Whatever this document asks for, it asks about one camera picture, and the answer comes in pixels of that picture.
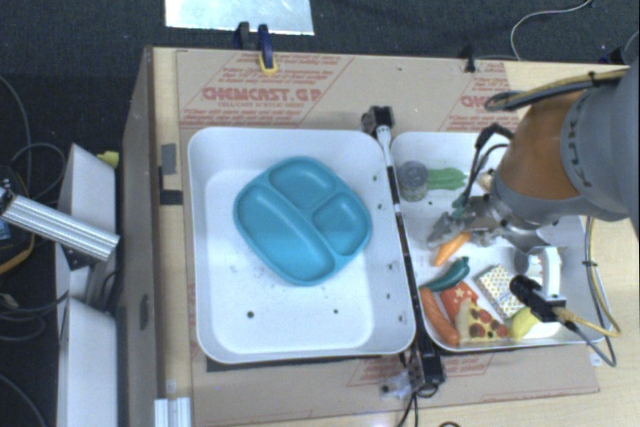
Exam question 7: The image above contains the pizza slice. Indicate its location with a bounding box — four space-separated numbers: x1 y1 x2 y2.
456 298 512 346

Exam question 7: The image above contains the green pea pod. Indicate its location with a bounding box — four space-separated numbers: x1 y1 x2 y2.
426 167 469 192

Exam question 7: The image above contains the thin black and white rod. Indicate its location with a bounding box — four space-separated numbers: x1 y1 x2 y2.
375 124 427 359

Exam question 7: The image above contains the black cylinder on white bracket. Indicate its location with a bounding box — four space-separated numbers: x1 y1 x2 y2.
509 246 569 324

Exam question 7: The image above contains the blue divided plate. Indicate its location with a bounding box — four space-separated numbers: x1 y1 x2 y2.
232 155 374 288

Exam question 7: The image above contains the grey can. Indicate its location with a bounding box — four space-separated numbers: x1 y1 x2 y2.
397 160 430 203

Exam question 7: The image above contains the red carton with stars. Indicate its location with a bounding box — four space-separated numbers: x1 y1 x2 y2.
439 280 480 322

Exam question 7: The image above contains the orange sausage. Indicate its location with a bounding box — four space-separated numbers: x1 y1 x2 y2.
418 286 461 348

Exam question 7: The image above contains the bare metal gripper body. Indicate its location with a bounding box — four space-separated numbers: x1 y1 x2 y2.
460 194 524 242

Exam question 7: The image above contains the brown cardboard board red print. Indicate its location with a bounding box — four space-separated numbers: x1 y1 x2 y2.
174 48 601 412

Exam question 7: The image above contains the white plastic tray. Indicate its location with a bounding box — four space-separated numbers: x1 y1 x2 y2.
389 130 607 354
187 126 418 365

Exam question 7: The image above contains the dark green pepper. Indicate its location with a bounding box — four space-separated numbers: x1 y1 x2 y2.
419 256 472 293

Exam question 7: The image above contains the yellow banana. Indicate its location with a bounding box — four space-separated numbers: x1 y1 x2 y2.
508 306 542 342

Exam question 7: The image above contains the orange carrot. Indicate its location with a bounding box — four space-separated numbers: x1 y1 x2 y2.
433 231 473 268

